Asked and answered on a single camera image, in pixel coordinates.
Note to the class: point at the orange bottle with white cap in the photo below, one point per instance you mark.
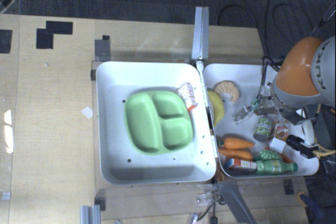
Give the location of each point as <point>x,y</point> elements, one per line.
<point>281,132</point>

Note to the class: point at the beige bread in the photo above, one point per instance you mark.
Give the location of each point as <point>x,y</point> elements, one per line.
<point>225,87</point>

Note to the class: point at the green can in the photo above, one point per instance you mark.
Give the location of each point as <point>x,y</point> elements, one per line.
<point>262,129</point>

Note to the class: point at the green plastic bottle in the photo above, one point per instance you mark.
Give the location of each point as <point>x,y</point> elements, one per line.
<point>273,167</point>

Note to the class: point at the orange and white carton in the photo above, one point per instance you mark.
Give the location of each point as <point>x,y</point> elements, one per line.
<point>188,95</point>

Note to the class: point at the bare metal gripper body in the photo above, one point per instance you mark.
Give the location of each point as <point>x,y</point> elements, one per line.
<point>266,106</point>

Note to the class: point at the green grapes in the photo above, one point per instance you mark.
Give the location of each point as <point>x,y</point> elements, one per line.
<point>269,154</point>

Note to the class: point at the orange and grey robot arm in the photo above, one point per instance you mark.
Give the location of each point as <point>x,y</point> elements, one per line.
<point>296,70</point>

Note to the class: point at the black cylinder on white bracket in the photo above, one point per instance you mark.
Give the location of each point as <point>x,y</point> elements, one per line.
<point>298,143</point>

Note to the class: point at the red sausage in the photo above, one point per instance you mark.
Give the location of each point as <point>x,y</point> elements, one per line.
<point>286,158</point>

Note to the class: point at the orange carrot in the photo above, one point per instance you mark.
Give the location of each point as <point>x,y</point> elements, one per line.
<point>236,154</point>
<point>237,143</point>

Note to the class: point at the orange and yellow carton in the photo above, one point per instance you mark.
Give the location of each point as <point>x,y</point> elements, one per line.
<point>241,164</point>

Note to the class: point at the yellow banana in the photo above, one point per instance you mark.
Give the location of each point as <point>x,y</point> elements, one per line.
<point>218,107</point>

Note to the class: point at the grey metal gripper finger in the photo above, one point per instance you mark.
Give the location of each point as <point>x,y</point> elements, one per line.
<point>241,116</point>
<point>249,109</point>

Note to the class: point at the white plastic tray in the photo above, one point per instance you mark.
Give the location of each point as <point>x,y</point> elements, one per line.
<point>147,168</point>
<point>236,73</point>

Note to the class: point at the green divided plate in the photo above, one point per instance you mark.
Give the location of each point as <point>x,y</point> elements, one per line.
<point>141,123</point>

